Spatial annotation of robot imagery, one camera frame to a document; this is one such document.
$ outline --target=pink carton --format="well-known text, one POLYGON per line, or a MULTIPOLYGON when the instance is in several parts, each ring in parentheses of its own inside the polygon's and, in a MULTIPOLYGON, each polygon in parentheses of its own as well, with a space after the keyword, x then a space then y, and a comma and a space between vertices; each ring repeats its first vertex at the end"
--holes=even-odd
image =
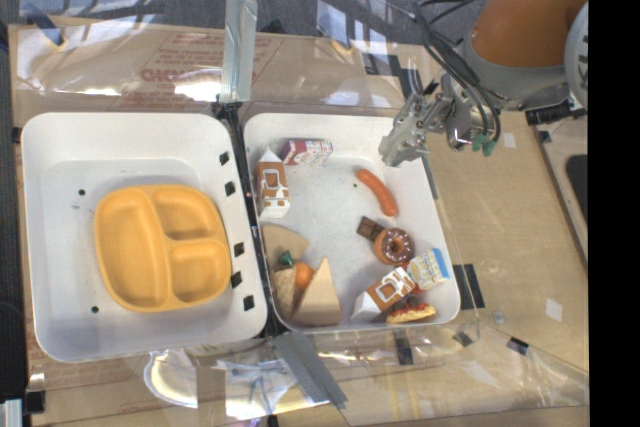
POLYGON ((321 139, 289 139, 280 150, 282 162, 289 166, 319 166, 333 152, 330 141, 321 139))

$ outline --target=orange toy vegetable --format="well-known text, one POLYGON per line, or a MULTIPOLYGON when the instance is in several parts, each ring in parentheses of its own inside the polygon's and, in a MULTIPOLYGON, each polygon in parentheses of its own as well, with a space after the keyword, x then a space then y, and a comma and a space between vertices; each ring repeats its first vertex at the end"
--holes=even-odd
POLYGON ((293 266, 296 268, 296 286, 300 290, 304 290, 311 282, 315 271, 313 267, 304 262, 296 262, 293 266))
POLYGON ((387 189, 385 184, 383 184, 376 175, 366 169, 360 169, 356 173, 356 177, 363 184, 369 187, 369 189, 371 189, 371 191, 376 195, 384 215, 389 217, 398 215, 398 205, 396 204, 396 200, 391 195, 391 192, 389 192, 389 189, 387 189))

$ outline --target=white sticker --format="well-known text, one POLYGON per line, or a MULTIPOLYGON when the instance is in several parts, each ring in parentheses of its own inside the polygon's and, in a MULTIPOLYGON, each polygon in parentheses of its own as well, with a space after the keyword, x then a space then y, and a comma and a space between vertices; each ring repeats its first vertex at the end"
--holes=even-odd
POLYGON ((555 302, 553 299, 547 299, 547 317, 551 317, 553 320, 562 322, 562 305, 555 302))
POLYGON ((505 132, 502 134, 502 140, 506 148, 516 147, 516 137, 511 132, 505 132))

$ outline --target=sausage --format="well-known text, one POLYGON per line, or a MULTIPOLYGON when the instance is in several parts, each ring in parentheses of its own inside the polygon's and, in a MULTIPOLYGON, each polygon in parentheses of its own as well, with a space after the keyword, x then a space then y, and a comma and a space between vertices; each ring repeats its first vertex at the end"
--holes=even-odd
POLYGON ((356 177, 363 184, 369 187, 369 189, 371 189, 375 194, 376 198, 378 198, 380 208, 382 208, 384 215, 389 217, 398 215, 398 205, 396 204, 396 200, 389 192, 389 189, 387 189, 376 175, 363 168, 358 170, 356 177))

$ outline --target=bread slice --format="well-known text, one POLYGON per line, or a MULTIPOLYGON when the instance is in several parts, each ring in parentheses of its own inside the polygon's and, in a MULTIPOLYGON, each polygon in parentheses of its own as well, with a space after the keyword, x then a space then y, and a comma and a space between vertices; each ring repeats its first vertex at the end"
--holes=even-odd
POLYGON ((333 326, 342 320, 342 306, 333 287, 326 257, 313 273, 292 319, 307 326, 333 326))
POLYGON ((276 308, 283 319, 289 319, 293 313, 296 291, 296 270, 293 267, 279 269, 271 273, 276 308))
POLYGON ((263 225, 262 239, 270 269, 278 265, 278 258, 286 251, 289 251, 291 258, 298 260, 309 247, 307 239, 277 224, 263 225))

